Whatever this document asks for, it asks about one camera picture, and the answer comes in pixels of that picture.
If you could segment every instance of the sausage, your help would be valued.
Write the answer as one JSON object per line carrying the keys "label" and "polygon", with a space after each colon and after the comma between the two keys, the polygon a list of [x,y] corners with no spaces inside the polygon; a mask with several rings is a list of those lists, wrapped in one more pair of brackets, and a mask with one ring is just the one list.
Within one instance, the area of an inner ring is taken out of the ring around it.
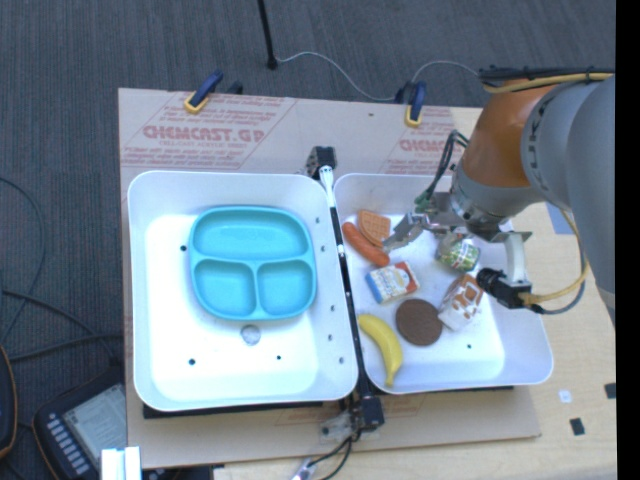
{"label": "sausage", "polygon": [[342,234],[347,239],[347,242],[364,258],[379,267],[386,267],[389,264],[389,255],[369,242],[352,222],[345,222],[342,225]]}

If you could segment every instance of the small box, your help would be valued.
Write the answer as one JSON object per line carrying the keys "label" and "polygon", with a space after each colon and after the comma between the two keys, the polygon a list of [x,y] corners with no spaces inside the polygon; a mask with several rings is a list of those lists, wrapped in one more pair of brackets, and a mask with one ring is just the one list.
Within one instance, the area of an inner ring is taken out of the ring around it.
{"label": "small box", "polygon": [[420,288],[413,270],[406,261],[369,272],[366,280],[380,304],[399,299]]}
{"label": "small box", "polygon": [[480,311],[484,291],[475,277],[465,274],[456,279],[444,295],[438,318],[452,331],[466,327]]}

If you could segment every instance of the yellow banana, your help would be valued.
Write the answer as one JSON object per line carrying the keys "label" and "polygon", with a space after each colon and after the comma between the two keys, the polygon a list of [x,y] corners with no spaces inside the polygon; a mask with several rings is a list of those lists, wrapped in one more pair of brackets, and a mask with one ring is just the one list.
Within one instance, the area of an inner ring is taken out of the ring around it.
{"label": "yellow banana", "polygon": [[378,345],[387,371],[385,384],[392,386],[393,379],[400,369],[400,366],[402,366],[403,359],[402,347],[400,346],[400,341],[396,333],[393,332],[393,329],[389,327],[387,322],[374,315],[358,315],[358,324],[360,328],[376,342],[376,345]]}

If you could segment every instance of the black pole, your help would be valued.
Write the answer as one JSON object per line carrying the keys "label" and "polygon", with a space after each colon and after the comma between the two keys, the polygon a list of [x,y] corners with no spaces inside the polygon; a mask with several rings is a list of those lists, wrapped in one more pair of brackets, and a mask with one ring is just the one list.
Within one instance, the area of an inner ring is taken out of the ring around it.
{"label": "black pole", "polygon": [[269,59],[267,60],[267,67],[269,69],[276,69],[278,67],[278,61],[273,54],[273,44],[271,43],[271,31],[269,30],[269,21],[267,20],[267,11],[264,7],[264,0],[258,0],[258,9],[260,10],[260,19],[262,20],[262,30],[264,31],[264,39],[267,43],[267,53]]}

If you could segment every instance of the blue divided plate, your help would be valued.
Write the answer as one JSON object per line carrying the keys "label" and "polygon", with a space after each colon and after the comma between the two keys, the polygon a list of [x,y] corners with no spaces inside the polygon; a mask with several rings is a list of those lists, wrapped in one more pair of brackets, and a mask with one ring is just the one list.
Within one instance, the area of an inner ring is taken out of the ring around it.
{"label": "blue divided plate", "polygon": [[189,237],[200,304],[230,320],[299,315],[316,296],[316,264],[304,223],[267,206],[219,206],[198,216]]}

